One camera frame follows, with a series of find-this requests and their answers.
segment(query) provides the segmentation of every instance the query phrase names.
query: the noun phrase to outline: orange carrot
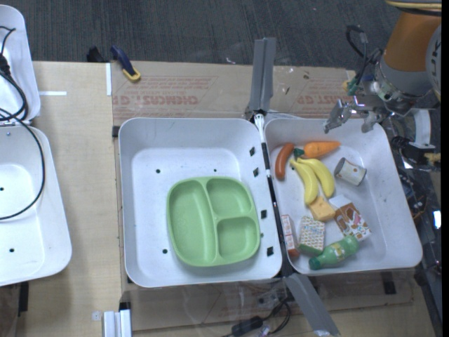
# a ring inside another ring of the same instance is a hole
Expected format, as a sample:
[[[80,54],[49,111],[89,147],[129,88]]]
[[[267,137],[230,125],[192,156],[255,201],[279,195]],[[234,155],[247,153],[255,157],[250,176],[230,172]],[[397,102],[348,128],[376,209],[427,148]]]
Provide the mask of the orange carrot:
[[[311,141],[304,145],[304,156],[309,159],[316,159],[335,150],[340,145],[339,141]]]

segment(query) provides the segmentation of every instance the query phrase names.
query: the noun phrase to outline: green divided plate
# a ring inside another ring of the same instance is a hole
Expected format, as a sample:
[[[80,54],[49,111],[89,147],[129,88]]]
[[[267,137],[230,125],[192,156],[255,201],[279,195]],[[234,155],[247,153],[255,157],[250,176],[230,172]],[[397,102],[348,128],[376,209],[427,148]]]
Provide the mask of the green divided plate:
[[[168,193],[167,221],[173,248],[188,265],[236,263],[259,248],[253,198],[233,178],[200,177],[176,183]]]

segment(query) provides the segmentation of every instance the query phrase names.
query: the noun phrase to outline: black fabric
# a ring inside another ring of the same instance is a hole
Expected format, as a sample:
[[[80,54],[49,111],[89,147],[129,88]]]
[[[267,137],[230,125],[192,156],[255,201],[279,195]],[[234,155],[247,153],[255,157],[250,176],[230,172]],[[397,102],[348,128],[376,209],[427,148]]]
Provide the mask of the black fabric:
[[[251,65],[277,38],[276,65],[356,69],[347,25],[384,47],[401,13],[383,0],[0,0],[25,17],[33,60],[86,61],[115,44],[131,60]]]

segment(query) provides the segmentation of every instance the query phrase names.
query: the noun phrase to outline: green bottle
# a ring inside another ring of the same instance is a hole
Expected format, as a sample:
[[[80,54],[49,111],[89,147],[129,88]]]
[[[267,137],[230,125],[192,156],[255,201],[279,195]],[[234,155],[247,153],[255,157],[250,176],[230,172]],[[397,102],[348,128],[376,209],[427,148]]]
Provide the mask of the green bottle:
[[[352,235],[346,236],[340,241],[326,246],[317,257],[309,260],[311,270],[320,270],[325,265],[334,265],[343,261],[346,257],[354,255],[358,251],[358,239]]]

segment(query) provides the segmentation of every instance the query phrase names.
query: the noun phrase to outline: yellow banana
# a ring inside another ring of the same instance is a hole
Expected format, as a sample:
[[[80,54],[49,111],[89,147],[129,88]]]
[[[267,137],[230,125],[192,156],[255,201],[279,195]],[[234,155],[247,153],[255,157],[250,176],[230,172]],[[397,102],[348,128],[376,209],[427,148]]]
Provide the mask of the yellow banana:
[[[308,165],[300,164],[294,159],[291,159],[289,162],[290,165],[295,168],[297,174],[301,177],[301,180],[304,183],[304,202],[308,206],[318,196],[318,179],[316,178],[314,171]]]
[[[334,176],[323,162],[318,159],[301,159],[300,157],[296,159],[296,162],[310,166],[320,181],[324,195],[327,198],[333,195],[335,191]]]

